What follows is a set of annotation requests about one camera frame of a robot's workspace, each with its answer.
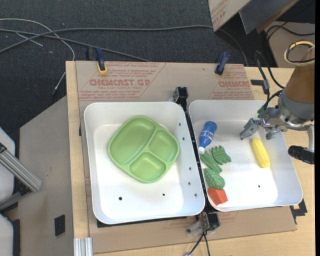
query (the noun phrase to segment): green plate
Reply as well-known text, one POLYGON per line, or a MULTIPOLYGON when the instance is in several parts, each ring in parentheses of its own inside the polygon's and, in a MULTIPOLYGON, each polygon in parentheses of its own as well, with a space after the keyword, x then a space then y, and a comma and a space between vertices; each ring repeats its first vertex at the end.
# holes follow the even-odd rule
POLYGON ((127 120, 108 145, 112 161, 144 183, 161 179, 176 161, 179 151, 177 139, 167 129, 142 115, 127 120))

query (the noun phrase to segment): blue bottle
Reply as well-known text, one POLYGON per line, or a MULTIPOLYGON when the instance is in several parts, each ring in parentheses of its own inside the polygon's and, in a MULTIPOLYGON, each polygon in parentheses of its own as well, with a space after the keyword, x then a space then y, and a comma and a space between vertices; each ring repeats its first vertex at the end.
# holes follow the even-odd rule
POLYGON ((198 152, 200 155, 205 153, 205 148, 208 146, 214 138, 214 133, 217 130, 217 124, 213 121, 208 121, 204 124, 204 128, 200 134, 200 146, 198 152))

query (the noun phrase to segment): blue clamp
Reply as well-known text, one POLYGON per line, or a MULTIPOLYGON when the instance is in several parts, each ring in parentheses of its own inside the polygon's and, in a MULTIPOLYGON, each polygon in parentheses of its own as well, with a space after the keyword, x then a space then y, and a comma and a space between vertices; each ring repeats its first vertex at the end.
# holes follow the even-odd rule
POLYGON ((103 55, 102 50, 100 48, 95 48, 95 52, 96 52, 96 60, 98 61, 96 66, 98 68, 100 75, 104 75, 108 71, 107 66, 105 64, 105 61, 104 61, 104 55, 103 55))
POLYGON ((220 58, 219 65, 215 69, 216 74, 222 75, 222 73, 225 69, 225 65, 229 59, 230 59, 230 53, 225 51, 220 58))

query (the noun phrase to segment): black fabric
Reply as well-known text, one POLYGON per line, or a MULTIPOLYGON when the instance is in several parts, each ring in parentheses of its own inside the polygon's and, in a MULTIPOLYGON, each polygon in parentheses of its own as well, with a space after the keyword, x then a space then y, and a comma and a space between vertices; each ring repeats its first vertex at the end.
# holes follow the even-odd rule
MULTIPOLYGON (((315 23, 315 3, 310 5, 313 2, 298 2, 291 14, 291 10, 285 13, 285 21, 299 19, 298 22, 315 23), (307 9, 297 15, 304 6, 307 9)), ((33 20, 51 30, 212 26, 206 0, 1 0, 2 18, 33 20)), ((33 33, 47 31, 38 24, 16 20, 0 20, 0 28, 33 33)), ((238 14, 222 30, 237 40, 249 66, 256 65, 256 50, 264 52, 269 64, 275 66, 264 35, 256 31, 246 35, 238 14)), ((214 63, 222 52, 228 51, 230 63, 245 64, 237 44, 222 31, 214 33, 209 28, 157 32, 77 31, 59 35, 152 62, 214 63)), ((0 51, 22 40, 15 33, 0 31, 0 51)), ((35 41, 43 47, 29 41, 0 53, 0 127, 16 142, 21 126, 66 95, 65 79, 54 96, 52 91, 65 71, 65 61, 72 60, 70 49, 55 39, 37 38, 35 41)), ((86 59, 86 47, 70 45, 76 60, 86 59)), ((139 61, 106 51, 103 55, 110 61, 139 61)))

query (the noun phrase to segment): robotic arm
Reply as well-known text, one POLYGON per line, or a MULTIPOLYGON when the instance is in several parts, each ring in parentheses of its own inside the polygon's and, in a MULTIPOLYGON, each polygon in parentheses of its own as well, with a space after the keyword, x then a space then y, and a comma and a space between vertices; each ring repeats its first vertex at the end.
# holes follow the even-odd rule
POLYGON ((286 87, 279 91, 278 103, 275 107, 268 107, 268 102, 258 111, 258 118, 251 118, 240 133, 243 140, 263 127, 268 140, 275 133, 285 132, 288 129, 307 131, 309 138, 308 148, 291 146, 288 154, 308 164, 315 163, 315 125, 311 124, 315 118, 315 46, 307 41, 290 45, 284 53, 287 62, 296 65, 286 87), (297 45, 307 45, 309 49, 301 61, 290 61, 289 51, 297 45))

